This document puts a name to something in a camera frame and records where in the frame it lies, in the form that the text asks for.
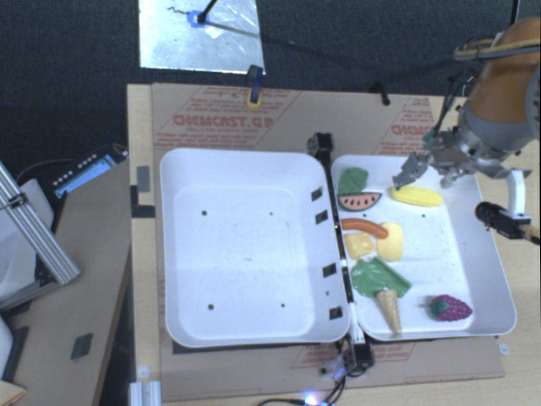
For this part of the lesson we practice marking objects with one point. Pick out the red watermelon slice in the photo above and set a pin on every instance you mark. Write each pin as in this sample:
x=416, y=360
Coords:
x=358, y=201

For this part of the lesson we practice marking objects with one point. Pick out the pale yellow round fruit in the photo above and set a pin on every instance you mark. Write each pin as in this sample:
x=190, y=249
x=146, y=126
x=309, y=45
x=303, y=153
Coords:
x=391, y=243

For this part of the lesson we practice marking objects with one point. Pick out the white plastic tray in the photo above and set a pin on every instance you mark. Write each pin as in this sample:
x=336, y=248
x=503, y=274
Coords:
x=444, y=252
x=249, y=248

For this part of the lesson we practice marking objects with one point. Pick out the yellow cheese wedge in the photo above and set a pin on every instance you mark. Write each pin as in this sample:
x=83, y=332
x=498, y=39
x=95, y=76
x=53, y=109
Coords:
x=359, y=244

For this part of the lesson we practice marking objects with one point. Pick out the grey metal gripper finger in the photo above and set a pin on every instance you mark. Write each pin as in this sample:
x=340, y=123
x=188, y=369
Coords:
x=408, y=171
x=450, y=179

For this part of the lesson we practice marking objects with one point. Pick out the brown cardboard board red print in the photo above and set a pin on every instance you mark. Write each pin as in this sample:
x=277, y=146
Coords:
x=270, y=116

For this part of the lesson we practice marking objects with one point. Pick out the yellow corn cob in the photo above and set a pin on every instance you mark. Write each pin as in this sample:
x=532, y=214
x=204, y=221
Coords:
x=417, y=195

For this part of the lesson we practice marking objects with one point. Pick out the large green lettuce leaf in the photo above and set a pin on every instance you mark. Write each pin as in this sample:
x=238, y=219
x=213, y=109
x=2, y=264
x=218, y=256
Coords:
x=374, y=277

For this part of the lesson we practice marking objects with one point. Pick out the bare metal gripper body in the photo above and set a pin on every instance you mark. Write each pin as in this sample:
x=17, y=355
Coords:
x=454, y=154

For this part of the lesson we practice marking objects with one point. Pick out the thin black and white rod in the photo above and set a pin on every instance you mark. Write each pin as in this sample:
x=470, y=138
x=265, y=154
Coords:
x=340, y=243

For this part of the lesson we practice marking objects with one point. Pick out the black cylinder on white bracket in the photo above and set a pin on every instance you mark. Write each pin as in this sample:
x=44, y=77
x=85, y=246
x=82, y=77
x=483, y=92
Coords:
x=503, y=214

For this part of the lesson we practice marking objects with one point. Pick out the purple grapes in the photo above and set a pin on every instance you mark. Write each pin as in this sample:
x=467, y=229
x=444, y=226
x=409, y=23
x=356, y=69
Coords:
x=452, y=309

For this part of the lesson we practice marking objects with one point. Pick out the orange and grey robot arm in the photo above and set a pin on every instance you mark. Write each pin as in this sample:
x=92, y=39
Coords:
x=498, y=95

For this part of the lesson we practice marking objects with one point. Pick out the tan ice cream cone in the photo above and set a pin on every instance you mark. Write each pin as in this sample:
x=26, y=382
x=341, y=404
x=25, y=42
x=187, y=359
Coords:
x=391, y=309

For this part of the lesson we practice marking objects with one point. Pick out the orange sausage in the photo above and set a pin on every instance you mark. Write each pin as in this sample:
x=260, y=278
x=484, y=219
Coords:
x=365, y=226

